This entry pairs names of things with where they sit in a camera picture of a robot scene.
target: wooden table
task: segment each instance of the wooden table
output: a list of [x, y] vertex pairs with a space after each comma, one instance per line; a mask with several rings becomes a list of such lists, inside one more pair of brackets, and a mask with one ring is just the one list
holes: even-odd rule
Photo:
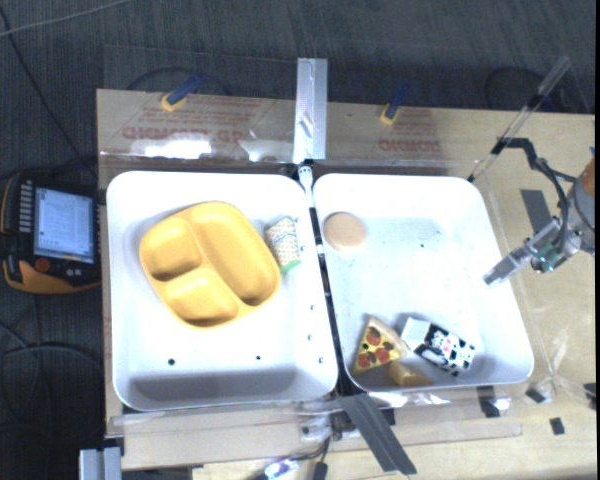
[[[121, 123], [128, 123], [130, 116], [137, 113], [136, 107], [144, 104], [142, 94], [99, 92], [101, 149], [106, 149]], [[377, 107], [330, 103], [328, 110], [328, 136], [335, 156], [353, 151], [356, 156], [365, 154], [382, 162], [408, 155], [411, 148], [411, 154], [419, 154], [420, 160], [459, 159], [460, 164], [449, 168], [467, 174], [467, 165], [486, 155], [516, 115], [405, 109], [405, 122], [411, 118], [416, 125], [410, 130], [405, 128], [401, 137], [378, 131]], [[594, 146], [595, 118], [535, 114], [522, 133], [532, 139], [539, 156], [547, 158], [552, 167], [578, 175], [589, 161], [589, 148]], [[417, 136], [415, 142], [409, 143], [409, 134]], [[416, 147], [421, 153], [414, 153]], [[106, 172], [101, 171], [105, 187], [116, 173], [138, 167], [126, 162], [116, 165], [111, 160], [112, 157], [107, 158]], [[530, 171], [519, 150], [503, 152], [487, 176], [476, 182], [479, 184], [490, 199], [503, 255], [532, 234], [521, 189], [542, 190], [552, 208], [557, 202], [548, 180]], [[302, 433], [306, 418], [288, 407], [211, 408], [179, 411], [167, 417], [122, 416], [123, 406], [111, 379], [106, 211], [102, 212], [102, 219], [106, 415], [110, 435], [124, 437], [123, 470], [203, 464], [192, 471], [194, 479], [249, 479], [278, 457], [315, 449], [318, 442], [308, 441]], [[527, 386], [520, 386], [513, 390], [508, 410], [498, 418], [486, 418], [477, 398], [446, 406], [396, 409], [394, 433], [416, 465], [417, 478], [520, 480], [596, 475], [596, 412], [588, 405], [582, 389], [584, 383], [595, 383], [596, 379], [594, 259], [578, 253], [552, 274], [539, 275], [529, 268], [518, 274], [512, 284], [536, 354], [537, 367], [530, 382], [540, 386], [547, 399], [537, 403], [524, 394]], [[500, 391], [506, 400], [509, 392]], [[563, 433], [556, 433], [552, 422], [561, 424]], [[404, 478], [399, 473], [384, 473], [355, 432], [332, 441], [326, 463], [329, 480]], [[299, 470], [284, 478], [311, 478], [313, 461], [302, 461], [300, 465]]]

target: beige disc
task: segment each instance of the beige disc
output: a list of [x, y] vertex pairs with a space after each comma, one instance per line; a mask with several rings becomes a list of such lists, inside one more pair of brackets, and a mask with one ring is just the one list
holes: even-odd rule
[[362, 221], [346, 212], [334, 213], [324, 223], [324, 237], [331, 247], [347, 251], [359, 247], [367, 237]]

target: white tray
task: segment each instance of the white tray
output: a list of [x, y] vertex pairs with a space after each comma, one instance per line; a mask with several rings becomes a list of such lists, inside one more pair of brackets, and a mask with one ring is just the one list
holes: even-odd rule
[[[139, 263], [144, 233], [195, 203], [240, 209], [260, 233], [297, 218], [301, 264], [264, 307], [214, 329], [183, 325], [153, 292]], [[315, 400], [338, 370], [304, 192], [277, 175], [128, 172], [107, 191], [113, 384], [137, 410]]]
[[[314, 199], [321, 226], [343, 211], [368, 231], [355, 252], [324, 244], [347, 367], [369, 315], [398, 333], [413, 316], [476, 347], [471, 368], [458, 377], [417, 356], [405, 361], [430, 377], [433, 388], [514, 384], [530, 375], [533, 352], [511, 286], [489, 288], [482, 280], [500, 252], [473, 185], [451, 177], [327, 174], [316, 181]], [[353, 380], [367, 391], [396, 390], [383, 368]]]

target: yellow plate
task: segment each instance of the yellow plate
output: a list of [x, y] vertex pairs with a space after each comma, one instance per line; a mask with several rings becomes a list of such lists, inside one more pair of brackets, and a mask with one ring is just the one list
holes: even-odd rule
[[280, 270], [251, 222], [212, 201], [175, 213], [140, 241], [140, 263], [165, 306], [211, 327], [261, 307], [280, 287]]

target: toy pizza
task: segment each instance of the toy pizza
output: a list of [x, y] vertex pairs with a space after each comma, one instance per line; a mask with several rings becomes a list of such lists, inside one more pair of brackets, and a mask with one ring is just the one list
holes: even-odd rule
[[372, 316], [367, 322], [353, 366], [359, 375], [378, 366], [401, 358], [408, 352], [407, 345], [397, 332], [383, 321]]

